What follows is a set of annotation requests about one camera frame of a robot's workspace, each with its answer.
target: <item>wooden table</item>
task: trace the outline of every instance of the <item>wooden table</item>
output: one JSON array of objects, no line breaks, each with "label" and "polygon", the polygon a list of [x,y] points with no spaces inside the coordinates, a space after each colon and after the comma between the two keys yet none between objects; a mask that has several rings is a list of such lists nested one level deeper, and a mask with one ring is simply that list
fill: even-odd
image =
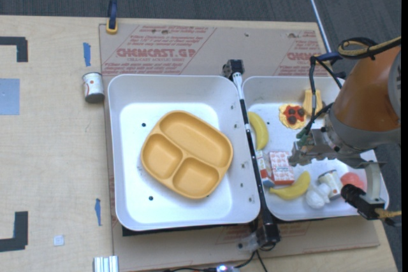
[{"label": "wooden table", "polygon": [[[304,24],[121,21],[249,27]],[[28,62],[16,61],[15,46],[0,46],[0,81],[20,80],[19,114],[0,115],[0,239],[13,237],[15,212],[28,211],[29,216],[28,245],[0,252],[1,270],[85,272],[92,271],[94,257],[113,254],[104,107],[86,103],[82,88],[82,75],[89,71],[83,43],[91,45],[91,67],[100,71],[98,26],[105,23],[105,18],[0,16],[0,36],[28,40]],[[378,247],[264,262],[270,271],[396,271],[383,225],[373,223]],[[58,235],[64,236],[63,246],[54,245]],[[262,270],[256,259],[242,268]]]}]

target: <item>yellow plate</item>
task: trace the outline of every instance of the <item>yellow plate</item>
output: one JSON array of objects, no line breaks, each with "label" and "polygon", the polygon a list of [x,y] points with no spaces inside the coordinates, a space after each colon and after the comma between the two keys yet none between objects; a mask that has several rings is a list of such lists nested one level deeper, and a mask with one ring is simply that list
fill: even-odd
[{"label": "yellow plate", "polygon": [[186,111],[163,116],[142,146],[143,167],[156,180],[192,199],[208,196],[230,167],[229,139]]}]

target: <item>banana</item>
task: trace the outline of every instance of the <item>banana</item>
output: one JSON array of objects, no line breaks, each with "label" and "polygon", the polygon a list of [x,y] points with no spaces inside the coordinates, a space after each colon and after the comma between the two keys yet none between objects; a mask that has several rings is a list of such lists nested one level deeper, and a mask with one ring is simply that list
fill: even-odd
[{"label": "banana", "polygon": [[263,119],[252,111],[248,111],[248,119],[256,135],[256,150],[262,150],[269,141],[269,132]]},{"label": "banana", "polygon": [[310,174],[308,171],[304,171],[292,185],[277,189],[270,187],[269,193],[277,194],[279,197],[286,200],[295,199],[306,193],[309,184]]}]

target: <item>small blue square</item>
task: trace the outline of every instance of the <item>small blue square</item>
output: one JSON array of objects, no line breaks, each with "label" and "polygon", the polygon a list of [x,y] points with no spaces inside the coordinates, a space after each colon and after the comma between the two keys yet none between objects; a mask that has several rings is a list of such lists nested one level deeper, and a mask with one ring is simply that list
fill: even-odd
[{"label": "small blue square", "polygon": [[0,115],[20,115],[18,78],[0,78]]}]

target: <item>can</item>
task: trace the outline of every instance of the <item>can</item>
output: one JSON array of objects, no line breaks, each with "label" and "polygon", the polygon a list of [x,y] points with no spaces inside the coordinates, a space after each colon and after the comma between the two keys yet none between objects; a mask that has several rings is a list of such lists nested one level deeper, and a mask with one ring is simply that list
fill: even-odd
[{"label": "can", "polygon": [[341,196],[343,184],[339,175],[337,174],[337,170],[334,169],[322,173],[317,180],[319,180],[320,183],[325,183],[330,187],[330,193],[328,194],[330,199],[336,199]]},{"label": "can", "polygon": [[84,82],[85,101],[99,103],[105,100],[101,73],[96,71],[86,73],[83,75],[82,81]]}]

